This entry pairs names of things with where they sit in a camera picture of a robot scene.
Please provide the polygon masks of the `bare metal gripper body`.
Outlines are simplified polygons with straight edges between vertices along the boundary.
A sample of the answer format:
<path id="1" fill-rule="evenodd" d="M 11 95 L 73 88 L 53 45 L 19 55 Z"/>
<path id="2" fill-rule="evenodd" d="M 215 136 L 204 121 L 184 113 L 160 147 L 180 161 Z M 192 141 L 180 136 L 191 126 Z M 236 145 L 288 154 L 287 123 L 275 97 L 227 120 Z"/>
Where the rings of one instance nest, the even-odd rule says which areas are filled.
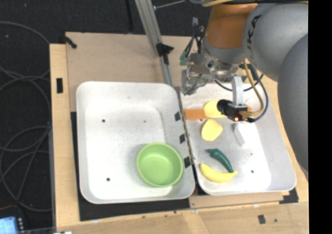
<path id="1" fill-rule="evenodd" d="M 187 59 L 187 78 L 229 81 L 238 72 L 238 64 L 226 64 L 207 53 L 191 53 Z"/>

